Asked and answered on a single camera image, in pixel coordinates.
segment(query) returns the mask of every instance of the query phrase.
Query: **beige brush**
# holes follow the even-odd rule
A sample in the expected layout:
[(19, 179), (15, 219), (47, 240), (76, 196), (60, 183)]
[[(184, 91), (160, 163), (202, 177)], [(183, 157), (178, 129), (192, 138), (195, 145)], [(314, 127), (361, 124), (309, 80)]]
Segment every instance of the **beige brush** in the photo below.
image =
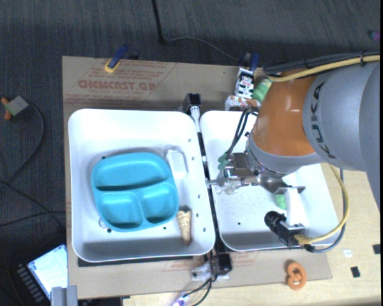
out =
[(185, 245), (190, 244), (191, 237), (191, 222), (192, 222), (192, 213), (191, 211), (179, 211), (176, 216), (177, 223), (180, 228), (181, 238)]

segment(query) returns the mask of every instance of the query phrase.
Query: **yellow cable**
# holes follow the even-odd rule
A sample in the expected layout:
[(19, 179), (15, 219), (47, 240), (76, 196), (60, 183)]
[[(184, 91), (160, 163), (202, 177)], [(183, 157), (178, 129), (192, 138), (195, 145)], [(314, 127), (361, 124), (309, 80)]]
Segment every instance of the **yellow cable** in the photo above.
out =
[(363, 57), (363, 59), (353, 58), (353, 59), (347, 59), (347, 60), (338, 61), (338, 62), (332, 62), (330, 64), (323, 64), (321, 66), (314, 67), (312, 69), (307, 69), (299, 73), (294, 73), (292, 75), (283, 76), (283, 77), (268, 76), (268, 78), (274, 82), (286, 82), (288, 80), (293, 80), (293, 79), (305, 77), (308, 75), (314, 75), (316, 73), (321, 73), (322, 71), (326, 71), (330, 69), (350, 66), (351, 64), (359, 64), (361, 61), (362, 62), (380, 61), (380, 55), (368, 55), (366, 57)]
[(310, 245), (312, 243), (319, 242), (321, 240), (329, 238), (330, 236), (333, 236), (337, 231), (342, 229), (343, 225), (346, 223), (346, 220), (347, 220), (347, 218), (349, 216), (349, 194), (347, 192), (345, 184), (343, 183), (342, 179), (337, 174), (337, 172), (334, 170), (333, 166), (332, 165), (329, 165), (329, 166), (331, 167), (332, 172), (334, 173), (336, 179), (338, 180), (338, 182), (340, 184), (340, 187), (342, 188), (343, 197), (346, 200), (346, 209), (345, 209), (345, 211), (343, 213), (343, 218), (339, 222), (339, 224), (336, 226), (335, 229), (331, 230), (329, 233), (326, 233), (323, 236), (311, 238), (311, 237), (305, 236), (303, 234), (294, 235), (294, 237), (298, 241), (299, 245)]

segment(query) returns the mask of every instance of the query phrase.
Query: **wooden table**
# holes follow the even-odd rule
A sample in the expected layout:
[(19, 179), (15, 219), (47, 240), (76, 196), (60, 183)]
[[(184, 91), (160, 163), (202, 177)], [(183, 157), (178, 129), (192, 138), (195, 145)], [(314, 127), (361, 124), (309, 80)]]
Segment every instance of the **wooden table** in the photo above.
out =
[[(188, 92), (200, 93), (205, 110), (223, 110), (234, 90), (237, 67), (123, 61), (115, 74), (106, 74), (106, 59), (63, 58), (64, 136), (68, 276), (80, 299), (127, 296), (124, 305), (171, 305), (190, 284), (190, 268), (199, 257), (181, 261), (78, 266), (71, 246), (71, 182), (68, 118), (80, 108), (175, 110)], [(261, 71), (256, 77), (263, 76)], [(328, 165), (322, 169), (338, 217), (342, 192)], [(332, 251), (304, 250), (232, 253), (236, 260), (230, 279), (213, 284), (204, 305), (380, 305), (380, 214), (365, 173), (345, 171), (350, 216), (342, 241)], [(379, 246), (379, 253), (373, 249)], [(300, 291), (285, 283), (288, 261), (300, 262), (309, 281)], [(190, 300), (196, 302), (204, 292)]]

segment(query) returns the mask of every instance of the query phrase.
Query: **orange object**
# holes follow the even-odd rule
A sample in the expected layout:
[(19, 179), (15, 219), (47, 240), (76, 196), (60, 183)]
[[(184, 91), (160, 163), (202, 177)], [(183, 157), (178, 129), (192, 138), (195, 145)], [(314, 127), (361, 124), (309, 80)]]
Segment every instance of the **orange object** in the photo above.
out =
[[(301, 71), (286, 71), (283, 76)], [(302, 113), (306, 93), (316, 76), (273, 82), (253, 127), (258, 148), (277, 156), (305, 156), (314, 153), (306, 138)]]
[(288, 286), (292, 290), (301, 290), (306, 284), (306, 271), (299, 263), (292, 262), (288, 268)]
[[(7, 98), (1, 98), (1, 104), (6, 105), (9, 103)], [(4, 119), (5, 120), (10, 120), (11, 119), (11, 113), (6, 109), (6, 113), (4, 114)]]

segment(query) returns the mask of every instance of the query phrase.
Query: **turquoise dish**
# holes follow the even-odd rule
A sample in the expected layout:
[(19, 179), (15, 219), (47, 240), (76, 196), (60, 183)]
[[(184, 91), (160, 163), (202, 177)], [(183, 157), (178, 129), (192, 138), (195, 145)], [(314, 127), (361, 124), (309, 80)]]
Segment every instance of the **turquoise dish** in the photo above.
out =
[(102, 159), (92, 170), (91, 185), (100, 217), (112, 230), (152, 228), (169, 222), (179, 210), (172, 171), (150, 152)]

